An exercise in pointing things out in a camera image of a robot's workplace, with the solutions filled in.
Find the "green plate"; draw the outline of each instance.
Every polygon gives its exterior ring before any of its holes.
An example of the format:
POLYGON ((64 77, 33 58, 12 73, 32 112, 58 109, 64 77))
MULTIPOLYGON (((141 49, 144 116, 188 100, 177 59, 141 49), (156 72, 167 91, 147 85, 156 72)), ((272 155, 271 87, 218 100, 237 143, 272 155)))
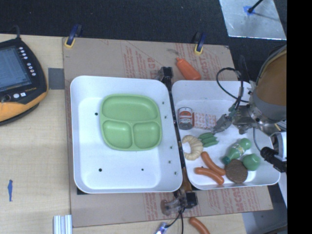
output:
POLYGON ((116 150, 150 150, 161 141, 159 108, 146 96, 105 97, 100 108, 100 125, 105 143, 116 150))

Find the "blue clamp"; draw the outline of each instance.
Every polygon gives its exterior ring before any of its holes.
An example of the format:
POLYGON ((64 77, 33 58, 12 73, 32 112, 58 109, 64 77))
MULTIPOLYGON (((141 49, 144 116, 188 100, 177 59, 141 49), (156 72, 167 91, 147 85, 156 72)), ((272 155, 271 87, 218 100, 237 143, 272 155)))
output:
POLYGON ((203 32, 203 33, 201 33, 199 39, 195 40, 195 43, 197 43, 197 44, 195 46, 194 52, 198 56, 201 55, 201 53, 203 53, 203 45, 204 45, 204 41, 206 39, 206 36, 207 36, 206 33, 203 32))
POLYGON ((75 43, 75 37, 80 37, 82 35, 82 25, 75 24, 70 32, 69 36, 66 38, 64 45, 67 48, 72 48, 75 43))

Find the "brown cookie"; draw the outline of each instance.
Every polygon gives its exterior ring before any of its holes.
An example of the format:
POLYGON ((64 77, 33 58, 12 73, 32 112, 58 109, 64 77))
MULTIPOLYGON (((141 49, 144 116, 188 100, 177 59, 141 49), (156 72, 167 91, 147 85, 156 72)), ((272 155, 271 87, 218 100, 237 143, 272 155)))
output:
POLYGON ((243 183, 247 179, 248 170, 243 165, 243 162, 238 159, 232 159, 229 164, 225 166, 226 177, 235 183, 243 183))

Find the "gray tape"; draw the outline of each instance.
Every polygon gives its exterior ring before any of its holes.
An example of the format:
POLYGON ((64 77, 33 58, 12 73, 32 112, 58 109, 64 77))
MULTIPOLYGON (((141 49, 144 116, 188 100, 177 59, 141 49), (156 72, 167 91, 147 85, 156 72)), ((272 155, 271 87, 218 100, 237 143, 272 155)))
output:
POLYGON ((49 75, 49 89, 64 89, 64 69, 62 68, 48 68, 49 75))

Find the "croissant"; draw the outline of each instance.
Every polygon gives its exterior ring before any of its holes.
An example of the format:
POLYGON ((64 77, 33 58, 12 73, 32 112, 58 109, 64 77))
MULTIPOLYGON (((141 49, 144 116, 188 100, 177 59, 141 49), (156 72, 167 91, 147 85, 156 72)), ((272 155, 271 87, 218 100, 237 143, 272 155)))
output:
POLYGON ((188 142, 191 147, 190 153, 184 153, 184 157, 187 160, 197 159, 203 151, 203 144, 201 141, 193 135, 186 135, 182 139, 182 143, 188 142))

